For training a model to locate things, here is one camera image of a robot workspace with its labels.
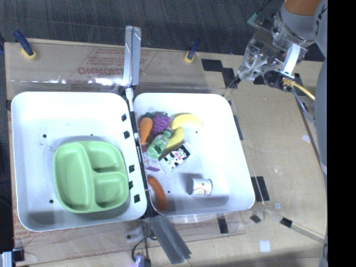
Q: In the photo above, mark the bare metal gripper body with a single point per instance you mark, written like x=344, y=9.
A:
x=271, y=39

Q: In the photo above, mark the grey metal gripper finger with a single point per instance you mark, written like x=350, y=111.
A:
x=264, y=65
x=246, y=65

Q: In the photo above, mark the white plastic tray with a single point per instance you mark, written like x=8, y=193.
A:
x=36, y=121
x=217, y=138

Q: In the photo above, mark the large yellow banana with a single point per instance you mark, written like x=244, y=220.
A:
x=186, y=119

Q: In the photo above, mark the small yellow banana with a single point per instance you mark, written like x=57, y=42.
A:
x=175, y=139

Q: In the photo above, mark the purple grapes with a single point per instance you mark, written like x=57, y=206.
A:
x=160, y=122

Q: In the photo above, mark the cow print carton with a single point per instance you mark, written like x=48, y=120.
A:
x=178, y=156

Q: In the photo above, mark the orange carrot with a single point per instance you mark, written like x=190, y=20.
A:
x=145, y=128

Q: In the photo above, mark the green plastic bottle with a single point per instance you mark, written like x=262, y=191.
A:
x=157, y=146

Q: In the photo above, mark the white printed can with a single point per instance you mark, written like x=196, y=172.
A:
x=202, y=187

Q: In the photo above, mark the pink and white carton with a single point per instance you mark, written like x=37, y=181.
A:
x=151, y=163

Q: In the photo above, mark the orange sausage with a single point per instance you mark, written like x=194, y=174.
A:
x=159, y=193

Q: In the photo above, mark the brown cardboard board red print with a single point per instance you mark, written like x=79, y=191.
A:
x=83, y=63

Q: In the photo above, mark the green divided plate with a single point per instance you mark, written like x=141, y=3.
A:
x=75, y=174

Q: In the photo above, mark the black cylinder on white bracket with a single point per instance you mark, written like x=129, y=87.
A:
x=289, y=58

